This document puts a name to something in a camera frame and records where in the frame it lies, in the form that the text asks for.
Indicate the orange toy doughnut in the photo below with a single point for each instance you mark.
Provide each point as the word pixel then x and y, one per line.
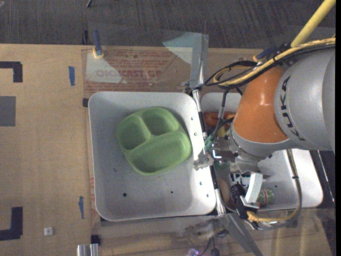
pixel 211 118

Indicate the brown toy bread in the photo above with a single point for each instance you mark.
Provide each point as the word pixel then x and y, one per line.
pixel 225 192

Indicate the white plastic tray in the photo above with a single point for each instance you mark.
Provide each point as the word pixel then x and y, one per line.
pixel 149 193
pixel 287 183

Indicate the green divided plate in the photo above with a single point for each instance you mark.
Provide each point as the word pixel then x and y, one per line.
pixel 157 148

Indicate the green and red can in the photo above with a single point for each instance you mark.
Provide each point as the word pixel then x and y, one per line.
pixel 267 196

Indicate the small white cube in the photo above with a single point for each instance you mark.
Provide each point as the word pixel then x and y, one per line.
pixel 48 231

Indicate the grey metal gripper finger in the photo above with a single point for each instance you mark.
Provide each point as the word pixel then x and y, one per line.
pixel 200 163
pixel 210 156

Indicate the yellow banana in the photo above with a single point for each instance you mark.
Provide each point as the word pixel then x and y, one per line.
pixel 222 131

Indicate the thin black and white rod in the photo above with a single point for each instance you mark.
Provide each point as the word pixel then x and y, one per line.
pixel 196 99

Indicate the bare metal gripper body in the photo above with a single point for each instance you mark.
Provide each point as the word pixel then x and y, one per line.
pixel 225 151

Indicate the brown cardboard board red print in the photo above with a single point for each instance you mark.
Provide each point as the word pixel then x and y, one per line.
pixel 138 71

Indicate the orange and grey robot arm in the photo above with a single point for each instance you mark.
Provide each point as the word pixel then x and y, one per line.
pixel 266 108

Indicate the black cylinder on white bracket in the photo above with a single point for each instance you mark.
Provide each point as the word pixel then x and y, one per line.
pixel 253 188

